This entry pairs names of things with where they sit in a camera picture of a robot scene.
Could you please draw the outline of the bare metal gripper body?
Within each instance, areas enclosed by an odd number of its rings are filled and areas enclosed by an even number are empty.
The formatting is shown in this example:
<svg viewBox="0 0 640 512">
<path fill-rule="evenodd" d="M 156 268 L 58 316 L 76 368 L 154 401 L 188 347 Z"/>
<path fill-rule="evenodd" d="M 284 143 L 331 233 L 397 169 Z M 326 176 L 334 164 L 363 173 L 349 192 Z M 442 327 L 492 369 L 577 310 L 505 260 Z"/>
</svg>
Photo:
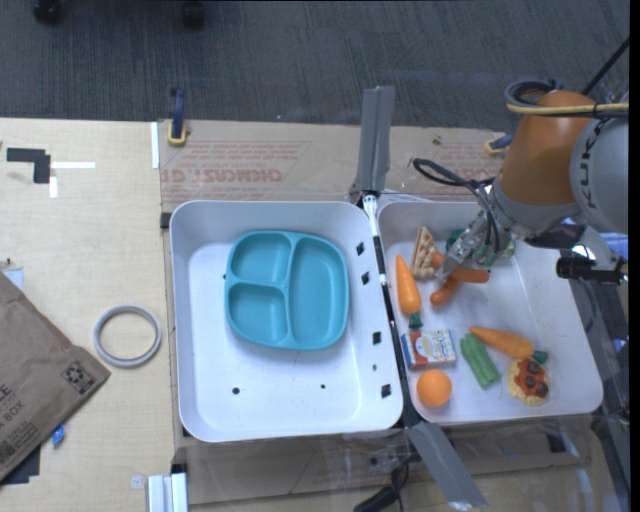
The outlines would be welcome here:
<svg viewBox="0 0 640 512">
<path fill-rule="evenodd" d="M 477 196 L 479 212 L 447 251 L 447 259 L 462 264 L 471 258 L 477 264 L 494 264 L 501 256 L 501 233 L 494 193 Z"/>
</svg>

